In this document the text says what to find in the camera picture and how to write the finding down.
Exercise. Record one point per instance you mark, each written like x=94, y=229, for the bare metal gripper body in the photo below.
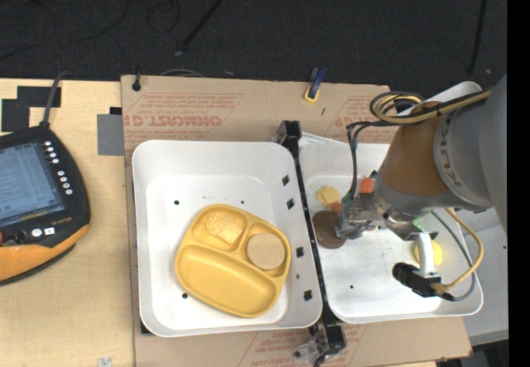
x=374, y=212

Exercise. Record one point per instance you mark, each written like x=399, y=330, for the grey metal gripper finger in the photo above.
x=359, y=231
x=341, y=228

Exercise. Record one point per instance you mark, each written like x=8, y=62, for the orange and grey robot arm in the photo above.
x=418, y=158

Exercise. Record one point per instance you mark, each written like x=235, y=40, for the brown round cookie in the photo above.
x=325, y=228

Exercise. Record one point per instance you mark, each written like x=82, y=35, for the orange toy carrot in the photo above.
x=337, y=208

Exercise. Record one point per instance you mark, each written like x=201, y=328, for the red-orange toy piece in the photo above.
x=366, y=185

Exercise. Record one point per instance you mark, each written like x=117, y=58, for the thin black rod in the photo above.
x=308, y=216

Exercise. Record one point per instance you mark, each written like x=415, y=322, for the pale yellow toy food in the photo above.
x=327, y=194

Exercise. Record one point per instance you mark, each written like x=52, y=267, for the white plastic tray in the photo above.
x=165, y=175
x=372, y=286

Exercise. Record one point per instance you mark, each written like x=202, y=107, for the yellow round toy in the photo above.
x=437, y=251

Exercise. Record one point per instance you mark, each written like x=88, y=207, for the tan round biscuit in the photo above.
x=266, y=251

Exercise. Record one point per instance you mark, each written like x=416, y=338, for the yellow toy fries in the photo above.
x=223, y=226

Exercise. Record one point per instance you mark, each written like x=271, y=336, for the yellow divided plate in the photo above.
x=223, y=282

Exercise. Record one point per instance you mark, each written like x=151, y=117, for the brown cardboard board, red print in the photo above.
x=248, y=112

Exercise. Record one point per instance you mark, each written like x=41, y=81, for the black cylinder on white bracket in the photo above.
x=416, y=276

